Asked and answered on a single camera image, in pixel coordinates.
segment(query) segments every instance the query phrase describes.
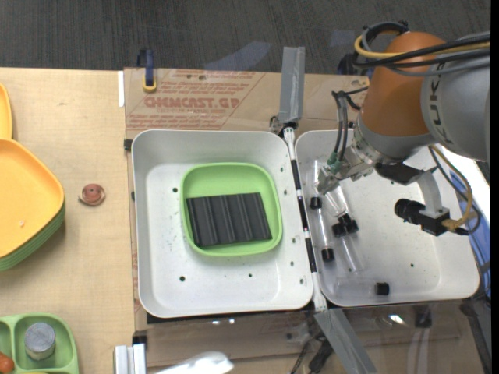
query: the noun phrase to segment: stacked plates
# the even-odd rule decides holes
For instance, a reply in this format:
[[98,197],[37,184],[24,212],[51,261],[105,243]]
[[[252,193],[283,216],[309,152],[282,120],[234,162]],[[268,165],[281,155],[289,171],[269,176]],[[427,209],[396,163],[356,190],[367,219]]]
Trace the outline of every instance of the stacked plates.
[[58,179],[12,139],[9,96],[0,84],[0,270],[36,251],[64,216],[64,190]]

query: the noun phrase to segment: clear plastic tube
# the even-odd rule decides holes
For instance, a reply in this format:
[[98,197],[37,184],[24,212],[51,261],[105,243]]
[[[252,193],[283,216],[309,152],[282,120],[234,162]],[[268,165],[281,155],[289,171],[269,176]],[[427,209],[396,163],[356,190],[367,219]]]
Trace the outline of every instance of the clear plastic tube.
[[331,228],[326,224],[326,218],[324,217],[324,212],[322,208],[315,209],[317,216],[319,218],[320,227],[320,254],[322,255],[322,260],[324,262],[332,262],[334,260],[334,250],[331,242]]
[[349,273],[358,273],[364,269],[363,261],[357,253],[355,235],[344,235],[337,239],[334,250],[341,266],[344,266]]
[[390,294],[390,284],[361,277],[338,277],[334,283],[334,293],[337,296],[386,298]]
[[[319,170],[325,165],[325,162],[315,160],[313,162],[313,194],[318,194],[316,184],[319,182]],[[323,209],[327,210],[330,215],[339,217],[347,211],[345,196],[343,195],[342,187],[339,185],[333,191],[327,192],[323,200]]]

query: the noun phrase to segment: black rubber mat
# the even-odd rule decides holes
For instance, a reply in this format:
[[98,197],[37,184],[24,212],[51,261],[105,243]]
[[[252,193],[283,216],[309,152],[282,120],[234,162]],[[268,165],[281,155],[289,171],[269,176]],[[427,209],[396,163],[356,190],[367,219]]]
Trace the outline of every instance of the black rubber mat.
[[188,198],[194,242],[199,247],[272,238],[258,192]]

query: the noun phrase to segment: yellow cable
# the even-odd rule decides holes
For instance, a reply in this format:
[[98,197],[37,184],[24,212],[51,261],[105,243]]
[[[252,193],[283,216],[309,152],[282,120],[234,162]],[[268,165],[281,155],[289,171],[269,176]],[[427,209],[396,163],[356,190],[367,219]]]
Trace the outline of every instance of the yellow cable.
[[465,212],[462,215],[461,219],[458,219],[458,220],[446,219],[446,220],[444,220],[442,222],[442,224],[449,231],[454,231],[456,228],[459,228],[464,223],[466,223],[466,221],[469,218],[469,213],[471,211],[471,207],[472,207],[472,204],[473,204],[473,193],[472,193],[472,190],[471,190],[471,185],[469,185],[469,182],[468,182],[468,180],[466,180],[466,178],[464,177],[464,175],[460,171],[458,171],[458,169],[456,169],[456,167],[453,164],[451,164],[451,162],[449,161],[449,159],[447,159],[446,156],[444,156],[444,154],[438,148],[436,148],[435,146],[430,146],[430,148],[435,153],[437,153],[440,158],[442,158],[442,160],[448,165],[448,167],[450,169],[452,169],[456,173],[457,176],[460,177],[460,179],[462,180],[462,182],[466,186],[466,193],[465,194],[466,194],[467,204],[466,204]]
[[[375,52],[375,51],[368,51],[368,50],[363,49],[360,46],[361,42],[362,42],[362,35],[356,38],[356,41],[353,44],[353,46],[354,46],[355,50],[360,55],[363,55],[364,57],[367,57],[367,58],[382,59],[382,58],[395,57],[396,55],[400,55],[400,54],[405,54],[405,53],[380,53],[380,52]],[[460,52],[460,51],[470,51],[470,50],[477,50],[479,48],[489,48],[489,47],[490,47],[490,42],[489,41],[485,41],[485,42],[482,42],[482,43],[469,44],[467,46],[459,46],[459,47],[454,47],[454,48],[448,48],[446,50],[442,50],[442,51],[438,51],[438,52],[421,54],[420,56],[455,53],[455,52]]]

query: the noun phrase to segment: green container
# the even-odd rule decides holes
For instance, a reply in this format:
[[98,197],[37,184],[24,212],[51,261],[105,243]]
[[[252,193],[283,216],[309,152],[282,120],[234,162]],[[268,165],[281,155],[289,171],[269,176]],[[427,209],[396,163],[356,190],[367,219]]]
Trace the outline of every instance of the green container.
[[[272,177],[255,164],[222,162],[190,168],[180,185],[182,222],[191,247],[206,256],[248,256],[272,250],[282,238],[282,218]],[[187,199],[258,192],[262,197],[272,238],[200,248],[194,242]]]
[[[55,331],[55,350],[52,356],[33,360],[26,353],[24,334],[35,323],[47,323]],[[29,313],[0,317],[0,352],[15,364],[12,374],[43,372],[47,374],[79,374],[76,344],[64,321],[48,313]]]

